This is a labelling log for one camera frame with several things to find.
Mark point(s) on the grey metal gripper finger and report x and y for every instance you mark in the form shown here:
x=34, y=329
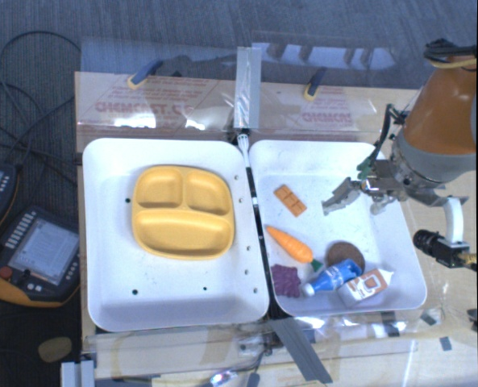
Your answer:
x=343, y=195
x=381, y=205

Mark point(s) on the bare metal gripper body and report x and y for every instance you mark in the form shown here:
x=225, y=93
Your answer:
x=387, y=181

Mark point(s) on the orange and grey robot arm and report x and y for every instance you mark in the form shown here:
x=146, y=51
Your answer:
x=440, y=107

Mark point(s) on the white plastic tray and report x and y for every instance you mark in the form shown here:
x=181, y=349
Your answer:
x=343, y=163
x=174, y=292

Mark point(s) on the orange biscuit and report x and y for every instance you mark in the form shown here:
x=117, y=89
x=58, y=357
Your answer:
x=290, y=200

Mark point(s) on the brown round cookie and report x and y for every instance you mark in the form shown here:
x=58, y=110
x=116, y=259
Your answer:
x=341, y=251

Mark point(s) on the orange carrot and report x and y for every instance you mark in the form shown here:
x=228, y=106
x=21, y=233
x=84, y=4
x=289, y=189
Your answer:
x=289, y=243

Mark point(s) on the white and orange carton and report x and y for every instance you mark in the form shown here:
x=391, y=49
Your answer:
x=365, y=286

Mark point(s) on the blue bottle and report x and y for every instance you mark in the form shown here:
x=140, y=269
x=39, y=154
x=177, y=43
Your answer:
x=331, y=278

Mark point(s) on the purple grapes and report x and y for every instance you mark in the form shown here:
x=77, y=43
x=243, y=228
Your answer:
x=285, y=281

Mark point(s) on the yellow divided plate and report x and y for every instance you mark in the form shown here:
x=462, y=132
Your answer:
x=182, y=228

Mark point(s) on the brown cardboard board red print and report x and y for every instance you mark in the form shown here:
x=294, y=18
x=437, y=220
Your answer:
x=150, y=107

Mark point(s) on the tan oval object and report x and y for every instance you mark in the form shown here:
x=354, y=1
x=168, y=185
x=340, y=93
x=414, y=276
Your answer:
x=55, y=349

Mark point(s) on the black cylinder on white bracket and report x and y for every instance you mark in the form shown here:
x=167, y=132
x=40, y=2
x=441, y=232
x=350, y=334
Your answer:
x=436, y=245

